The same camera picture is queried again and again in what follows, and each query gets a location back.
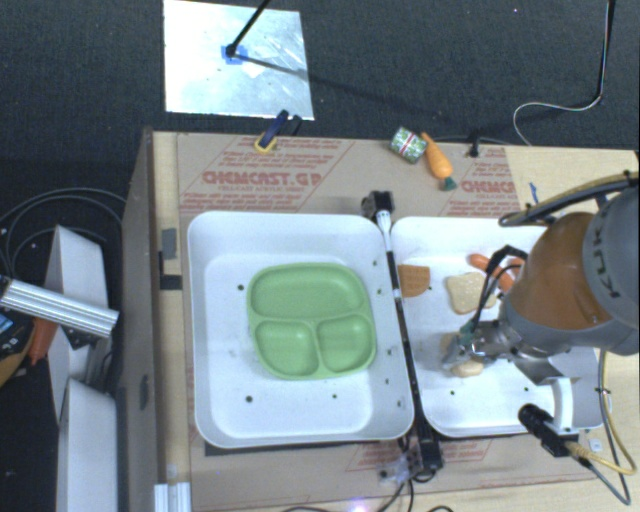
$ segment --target wooden surface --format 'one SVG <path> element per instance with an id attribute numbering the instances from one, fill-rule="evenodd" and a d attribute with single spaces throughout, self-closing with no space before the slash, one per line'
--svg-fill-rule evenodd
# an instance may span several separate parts
<path id="1" fill-rule="evenodd" d="M 178 157 L 176 134 L 154 134 L 154 158 L 156 181 L 156 219 L 158 231 L 179 226 L 178 214 Z M 444 150 L 460 150 L 462 145 L 443 145 Z M 534 183 L 546 197 L 583 184 L 586 181 L 621 172 L 637 170 L 633 152 L 610 150 L 579 150 L 557 148 L 506 148 L 509 167 L 523 206 L 531 201 L 530 183 Z M 166 273 L 180 273 L 180 258 L 165 262 Z M 171 414 L 164 418 L 165 455 L 168 462 L 169 483 L 190 479 L 187 417 L 187 393 L 185 389 L 184 359 L 184 311 L 181 291 L 160 294 L 161 343 L 164 373 L 163 395 L 174 405 Z M 619 433 L 626 441 L 632 456 L 640 459 L 640 397 L 638 392 L 638 356 L 609 360 L 608 387 L 613 392 L 613 414 Z M 589 434 L 605 444 L 602 429 Z M 549 456 L 549 471 L 553 473 L 554 459 Z M 617 476 L 605 474 L 617 485 Z M 640 500 L 640 478 L 628 479 L 632 496 Z M 416 492 L 423 492 L 416 485 Z M 376 510 L 386 499 L 357 503 L 368 510 Z M 321 504 L 335 511 L 352 510 L 356 502 Z M 597 480 L 550 483 L 546 485 L 500 487 L 456 493 L 416 494 L 413 510 L 426 511 L 436 505 L 447 505 L 455 512 L 462 511 L 514 511 L 514 510 L 566 510 L 602 511 L 629 510 L 620 505 L 602 483 Z M 398 499 L 390 511 L 406 510 L 408 497 Z M 282 510 L 275 507 L 264 510 Z"/>

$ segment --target yellow cable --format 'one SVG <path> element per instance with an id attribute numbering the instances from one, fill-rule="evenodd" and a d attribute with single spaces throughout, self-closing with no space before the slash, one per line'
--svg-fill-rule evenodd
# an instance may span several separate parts
<path id="1" fill-rule="evenodd" d="M 602 385 L 603 385 L 603 387 L 605 387 L 604 383 L 606 382 L 606 368 L 607 368 L 606 360 L 605 360 L 606 356 L 607 356 L 606 352 L 603 352 L 602 355 L 601 355 L 601 357 L 603 358 L 603 363 L 602 363 Z M 615 428 L 615 426 L 613 424 L 613 418 L 611 417 L 611 413 L 609 412 L 608 404 L 605 404 L 604 413 L 605 413 L 605 416 L 607 417 L 607 422 L 609 423 L 609 429 L 611 430 L 611 435 L 615 439 L 616 443 L 618 444 L 618 447 L 620 448 L 620 451 L 622 452 L 624 457 L 627 459 L 627 462 L 631 466 L 630 469 L 623 468 L 623 467 L 621 467 L 621 466 L 619 466 L 617 464 L 614 464 L 611 461 L 603 459 L 599 455 L 596 455 L 594 452 L 592 452 L 591 450 L 585 448 L 581 444 L 576 443 L 575 441 L 568 441 L 567 443 L 565 443 L 565 446 L 569 450 L 569 453 L 571 453 L 571 455 L 573 455 L 574 457 L 578 457 L 578 458 L 581 458 L 581 459 L 589 459 L 589 460 L 592 460 L 594 462 L 598 462 L 599 464 L 602 464 L 603 466 L 608 467 L 609 469 L 612 469 L 613 471 L 615 471 L 617 473 L 620 473 L 620 474 L 623 474 L 623 475 L 628 475 L 628 476 L 634 475 L 638 471 L 638 468 L 637 468 L 636 463 L 634 462 L 633 458 L 631 457 L 631 455 L 629 454 L 629 452 L 625 448 L 624 444 L 622 444 L 622 441 L 620 440 L 620 436 L 618 435 L 618 431 L 616 430 L 616 428 Z"/>

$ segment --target white tray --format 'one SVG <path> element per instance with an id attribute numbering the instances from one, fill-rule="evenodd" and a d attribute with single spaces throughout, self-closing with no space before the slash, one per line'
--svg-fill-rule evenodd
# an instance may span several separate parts
<path id="1" fill-rule="evenodd" d="M 392 230 L 397 264 L 426 265 L 431 269 L 431 290 L 404 299 L 404 311 L 425 416 L 439 432 L 450 437 L 516 434 L 525 432 L 518 421 L 520 407 L 533 403 L 551 414 L 555 401 L 551 386 L 535 386 L 505 360 L 486 367 L 481 375 L 459 378 L 440 367 L 443 335 L 456 332 L 471 318 L 450 306 L 445 288 L 448 276 L 473 272 L 467 256 L 491 256 L 506 244 L 529 251 L 542 234 L 540 227 L 499 227 L 496 220 L 407 217 Z M 498 305 L 485 309 L 482 319 L 497 317 Z M 600 423 L 597 400 L 597 362 L 593 349 L 575 348 L 570 356 L 554 358 L 563 368 L 571 358 L 584 358 L 583 378 L 573 384 L 573 399 L 589 404 L 575 413 L 574 425 L 593 428 Z"/>
<path id="2" fill-rule="evenodd" d="M 344 215 L 207 212 L 188 230 L 195 419 L 223 448 L 371 441 L 402 436 L 413 405 L 379 229 Z M 373 363 L 325 380 L 284 380 L 255 353 L 246 287 L 260 270 L 297 262 L 351 268 L 371 302 Z"/>

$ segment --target green can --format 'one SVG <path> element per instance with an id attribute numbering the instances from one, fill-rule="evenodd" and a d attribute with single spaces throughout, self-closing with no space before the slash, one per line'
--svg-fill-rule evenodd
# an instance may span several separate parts
<path id="1" fill-rule="evenodd" d="M 402 126 L 391 139 L 389 145 L 391 151 L 398 153 L 402 158 L 415 164 L 427 149 L 427 142 Z"/>

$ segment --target silver metal sheet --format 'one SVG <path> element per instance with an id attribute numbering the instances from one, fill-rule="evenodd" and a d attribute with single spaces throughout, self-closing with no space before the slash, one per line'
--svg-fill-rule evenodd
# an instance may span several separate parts
<path id="1" fill-rule="evenodd" d="M 313 119 L 298 12 L 263 11 L 224 56 L 255 9 L 165 0 L 165 94 L 169 112 L 272 118 L 282 109 Z"/>

